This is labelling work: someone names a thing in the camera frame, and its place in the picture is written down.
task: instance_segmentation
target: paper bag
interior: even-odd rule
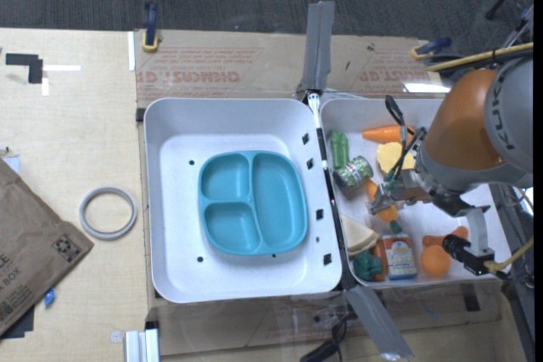
[[[92,246],[0,159],[0,336]]]

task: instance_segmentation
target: orange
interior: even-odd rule
[[[439,245],[428,246],[421,253],[421,266],[431,276],[440,276],[451,267],[451,256]]]

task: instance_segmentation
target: blue divided plate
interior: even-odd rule
[[[279,153],[218,154],[202,166],[198,187],[205,235],[222,252],[281,253],[305,238],[304,189],[293,163]]]

